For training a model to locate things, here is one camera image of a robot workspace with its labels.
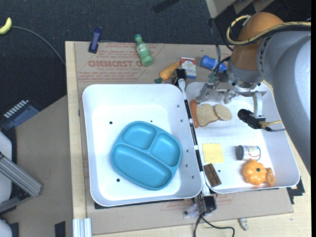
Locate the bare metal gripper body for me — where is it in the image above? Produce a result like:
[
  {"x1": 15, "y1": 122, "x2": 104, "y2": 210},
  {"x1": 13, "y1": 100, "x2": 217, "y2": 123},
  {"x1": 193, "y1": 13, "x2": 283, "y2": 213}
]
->
[{"x1": 212, "y1": 78, "x2": 261, "y2": 96}]

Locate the round tan biscuit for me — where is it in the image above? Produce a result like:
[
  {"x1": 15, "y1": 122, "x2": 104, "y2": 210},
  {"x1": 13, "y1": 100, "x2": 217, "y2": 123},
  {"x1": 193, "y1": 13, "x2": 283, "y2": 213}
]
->
[{"x1": 213, "y1": 104, "x2": 233, "y2": 121}]

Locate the tan bread slice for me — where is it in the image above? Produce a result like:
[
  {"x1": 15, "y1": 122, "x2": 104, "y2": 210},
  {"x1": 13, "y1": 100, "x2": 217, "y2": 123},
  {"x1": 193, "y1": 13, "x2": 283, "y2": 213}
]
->
[{"x1": 196, "y1": 103, "x2": 220, "y2": 127}]

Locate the white and orange carton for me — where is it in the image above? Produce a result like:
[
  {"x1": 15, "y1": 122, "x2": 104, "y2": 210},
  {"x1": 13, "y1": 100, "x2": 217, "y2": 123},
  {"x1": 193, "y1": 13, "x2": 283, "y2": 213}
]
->
[{"x1": 179, "y1": 56, "x2": 198, "y2": 79}]

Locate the blue bottle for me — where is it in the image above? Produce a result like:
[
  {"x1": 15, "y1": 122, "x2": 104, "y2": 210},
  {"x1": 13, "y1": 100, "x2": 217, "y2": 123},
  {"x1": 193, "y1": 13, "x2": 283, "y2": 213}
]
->
[{"x1": 199, "y1": 55, "x2": 228, "y2": 72}]

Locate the thin black and white rod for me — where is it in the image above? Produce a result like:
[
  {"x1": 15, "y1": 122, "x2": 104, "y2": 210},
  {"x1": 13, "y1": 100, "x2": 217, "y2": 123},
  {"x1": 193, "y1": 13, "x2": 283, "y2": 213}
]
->
[{"x1": 177, "y1": 79, "x2": 211, "y2": 197}]

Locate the orange carrot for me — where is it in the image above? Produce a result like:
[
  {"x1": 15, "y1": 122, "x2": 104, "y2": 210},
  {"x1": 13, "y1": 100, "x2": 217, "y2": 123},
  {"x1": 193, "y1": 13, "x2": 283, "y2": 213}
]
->
[{"x1": 154, "y1": 61, "x2": 181, "y2": 84}]

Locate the white plastic tray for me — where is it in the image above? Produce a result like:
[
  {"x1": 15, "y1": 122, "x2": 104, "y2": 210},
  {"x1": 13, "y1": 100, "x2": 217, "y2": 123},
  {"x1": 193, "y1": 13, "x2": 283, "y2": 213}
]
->
[
  {"x1": 185, "y1": 81, "x2": 301, "y2": 195},
  {"x1": 82, "y1": 83, "x2": 203, "y2": 207}
]

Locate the yellow cheese slice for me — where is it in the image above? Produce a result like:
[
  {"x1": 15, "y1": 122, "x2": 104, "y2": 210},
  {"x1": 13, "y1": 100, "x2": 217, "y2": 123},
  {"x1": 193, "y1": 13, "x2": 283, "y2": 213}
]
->
[{"x1": 201, "y1": 143, "x2": 225, "y2": 164}]

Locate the white can with grey lid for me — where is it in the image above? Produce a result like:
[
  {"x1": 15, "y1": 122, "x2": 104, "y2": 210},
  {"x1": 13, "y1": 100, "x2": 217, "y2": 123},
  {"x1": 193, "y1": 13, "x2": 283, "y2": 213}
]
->
[{"x1": 235, "y1": 144, "x2": 262, "y2": 161}]

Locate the green bottle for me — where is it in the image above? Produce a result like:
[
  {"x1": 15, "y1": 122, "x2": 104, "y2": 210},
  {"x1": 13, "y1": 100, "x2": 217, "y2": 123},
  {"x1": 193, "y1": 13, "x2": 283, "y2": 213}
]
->
[{"x1": 134, "y1": 34, "x2": 155, "y2": 67}]

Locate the brown chocolate bar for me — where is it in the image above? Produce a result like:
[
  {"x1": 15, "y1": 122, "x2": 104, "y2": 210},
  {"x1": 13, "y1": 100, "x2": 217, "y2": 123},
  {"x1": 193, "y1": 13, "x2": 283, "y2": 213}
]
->
[{"x1": 202, "y1": 163, "x2": 222, "y2": 188}]

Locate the orange pumpkin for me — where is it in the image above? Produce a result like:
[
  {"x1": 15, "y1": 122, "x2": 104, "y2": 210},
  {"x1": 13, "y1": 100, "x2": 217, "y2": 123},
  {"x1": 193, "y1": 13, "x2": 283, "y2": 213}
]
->
[{"x1": 242, "y1": 159, "x2": 268, "y2": 186}]

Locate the blue divided plate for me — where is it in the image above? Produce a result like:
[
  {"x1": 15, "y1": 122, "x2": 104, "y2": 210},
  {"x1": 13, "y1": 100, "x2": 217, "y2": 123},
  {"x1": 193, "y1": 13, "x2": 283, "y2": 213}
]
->
[{"x1": 110, "y1": 120, "x2": 183, "y2": 191}]

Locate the brown cardboard board red print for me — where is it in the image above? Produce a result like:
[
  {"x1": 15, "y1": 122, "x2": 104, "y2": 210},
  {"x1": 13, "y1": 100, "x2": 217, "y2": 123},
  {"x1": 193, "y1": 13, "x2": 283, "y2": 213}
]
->
[{"x1": 74, "y1": 41, "x2": 295, "y2": 236}]

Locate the yellow banana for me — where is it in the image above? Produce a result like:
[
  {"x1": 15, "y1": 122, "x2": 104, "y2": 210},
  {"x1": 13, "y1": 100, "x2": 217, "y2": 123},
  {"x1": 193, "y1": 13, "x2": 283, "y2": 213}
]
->
[{"x1": 0, "y1": 17, "x2": 13, "y2": 35}]

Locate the black cylinder on white bracket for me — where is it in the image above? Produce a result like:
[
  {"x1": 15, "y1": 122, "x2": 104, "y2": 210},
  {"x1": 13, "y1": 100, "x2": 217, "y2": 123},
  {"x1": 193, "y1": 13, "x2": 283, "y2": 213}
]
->
[{"x1": 237, "y1": 90, "x2": 268, "y2": 130}]

